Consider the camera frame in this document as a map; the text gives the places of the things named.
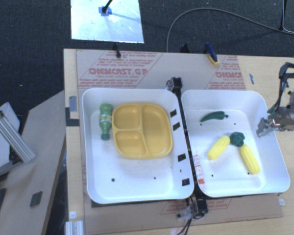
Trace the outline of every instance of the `toy vegetable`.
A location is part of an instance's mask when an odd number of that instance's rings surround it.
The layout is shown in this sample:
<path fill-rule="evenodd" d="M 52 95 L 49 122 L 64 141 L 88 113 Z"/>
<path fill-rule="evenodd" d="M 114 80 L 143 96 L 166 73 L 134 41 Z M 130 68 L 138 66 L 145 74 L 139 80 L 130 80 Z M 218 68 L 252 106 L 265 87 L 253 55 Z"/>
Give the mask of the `toy vegetable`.
<path fill-rule="evenodd" d="M 208 152 L 208 159 L 214 160 L 227 148 L 231 143 L 240 148 L 240 152 L 243 158 L 243 161 L 248 168 L 251 174 L 258 174 L 260 172 L 259 164 L 256 160 L 256 157 L 252 153 L 251 149 L 247 144 L 244 144 L 245 136 L 241 132 L 234 132 L 228 136 L 222 136 L 218 141 L 212 146 Z"/>
<path fill-rule="evenodd" d="M 228 118 L 228 117 L 229 117 L 229 115 L 226 115 L 223 111 L 217 111 L 217 112 L 212 112 L 212 113 L 207 114 L 206 116 L 204 116 L 200 120 L 200 122 L 204 122 L 204 121 L 211 120 L 211 119 L 222 120 L 222 119 Z"/>

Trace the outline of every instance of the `toy bottle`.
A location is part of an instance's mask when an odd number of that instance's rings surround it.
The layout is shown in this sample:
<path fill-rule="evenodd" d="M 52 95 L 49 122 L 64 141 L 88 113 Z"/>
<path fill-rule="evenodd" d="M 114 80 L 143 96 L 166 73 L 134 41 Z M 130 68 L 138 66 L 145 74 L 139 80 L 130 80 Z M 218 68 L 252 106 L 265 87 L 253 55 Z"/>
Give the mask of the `toy bottle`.
<path fill-rule="evenodd" d="M 109 140 L 109 130 L 111 128 L 111 116 L 112 105 L 111 104 L 101 104 L 100 105 L 100 118 L 99 126 L 102 129 L 101 139 Z"/>

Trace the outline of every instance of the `wooden table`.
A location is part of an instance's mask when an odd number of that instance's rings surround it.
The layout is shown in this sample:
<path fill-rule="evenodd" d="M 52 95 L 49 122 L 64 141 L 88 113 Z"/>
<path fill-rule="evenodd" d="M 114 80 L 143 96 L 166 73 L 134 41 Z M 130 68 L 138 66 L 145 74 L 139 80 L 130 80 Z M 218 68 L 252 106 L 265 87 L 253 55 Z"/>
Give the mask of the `wooden table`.
<path fill-rule="evenodd" d="M 238 56 L 241 72 L 247 90 L 253 90 L 262 95 L 267 107 L 271 107 L 277 100 L 280 67 L 285 62 L 294 62 L 292 58 L 280 57 L 251 57 Z M 74 50 L 65 50 L 65 83 L 66 94 L 76 90 L 76 79 L 70 79 L 73 74 L 76 77 L 76 56 Z M 254 84 L 251 83 L 250 74 L 253 76 Z M 294 79 L 289 81 L 290 90 L 294 90 Z M 281 105 L 285 106 L 289 101 L 287 93 L 283 95 Z M 66 107 L 69 107 L 69 99 L 66 96 Z M 78 118 L 78 112 L 71 112 L 71 118 Z M 191 226 L 189 234 L 222 234 L 222 235 L 254 235 L 254 234 L 294 234 L 294 131 L 276 133 L 277 139 L 285 159 L 290 175 L 291 186 L 281 195 L 285 205 L 282 207 L 284 217 L 273 219 L 262 219 L 253 221 L 242 221 L 233 223 L 222 223 L 212 225 Z M 68 166 L 68 189 L 69 189 L 69 211 L 77 213 L 76 220 L 84 219 L 80 135 L 77 127 L 67 131 L 67 140 L 70 147 L 67 152 Z M 172 229 L 158 229 L 149 231 L 136 231 L 122 233 L 124 235 L 163 235 L 175 234 Z"/>
<path fill-rule="evenodd" d="M 13 168 L 0 182 L 0 189 L 6 189 L 0 235 L 46 234 L 65 153 L 64 92 L 29 111 L 22 137 L 36 157 Z M 31 207 L 36 193 L 41 193 L 41 200 Z"/>

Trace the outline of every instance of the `yellow plate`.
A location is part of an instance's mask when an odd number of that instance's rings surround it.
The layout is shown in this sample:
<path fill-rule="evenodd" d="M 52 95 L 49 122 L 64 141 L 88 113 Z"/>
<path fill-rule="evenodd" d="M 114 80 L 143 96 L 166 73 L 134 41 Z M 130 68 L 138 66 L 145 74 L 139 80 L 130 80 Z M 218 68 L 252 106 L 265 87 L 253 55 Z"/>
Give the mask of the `yellow plate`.
<path fill-rule="evenodd" d="M 119 105 L 112 113 L 112 132 L 117 151 L 130 159 L 161 158 L 172 150 L 170 121 L 157 104 Z"/>

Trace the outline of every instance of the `green broccoli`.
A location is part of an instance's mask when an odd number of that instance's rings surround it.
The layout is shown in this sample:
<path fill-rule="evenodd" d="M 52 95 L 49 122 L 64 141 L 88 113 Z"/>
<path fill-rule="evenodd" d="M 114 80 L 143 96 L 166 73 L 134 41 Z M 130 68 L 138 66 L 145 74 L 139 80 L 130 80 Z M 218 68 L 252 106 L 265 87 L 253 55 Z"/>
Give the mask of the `green broccoli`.
<path fill-rule="evenodd" d="M 244 144 L 244 134 L 242 132 L 233 132 L 230 135 L 230 142 L 231 144 L 241 147 Z"/>

